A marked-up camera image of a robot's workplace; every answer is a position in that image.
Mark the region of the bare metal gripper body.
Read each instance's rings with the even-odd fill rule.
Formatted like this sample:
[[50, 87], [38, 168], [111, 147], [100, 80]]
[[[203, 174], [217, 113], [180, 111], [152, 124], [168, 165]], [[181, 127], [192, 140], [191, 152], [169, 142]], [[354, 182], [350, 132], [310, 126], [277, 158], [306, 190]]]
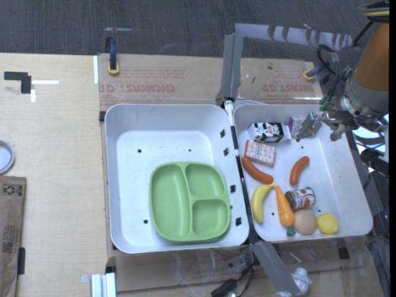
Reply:
[[354, 130], [369, 122], [361, 108], [354, 108], [344, 97], [333, 97], [331, 100], [324, 97], [320, 101], [320, 111], [322, 112], [321, 121], [334, 131], [336, 129]]

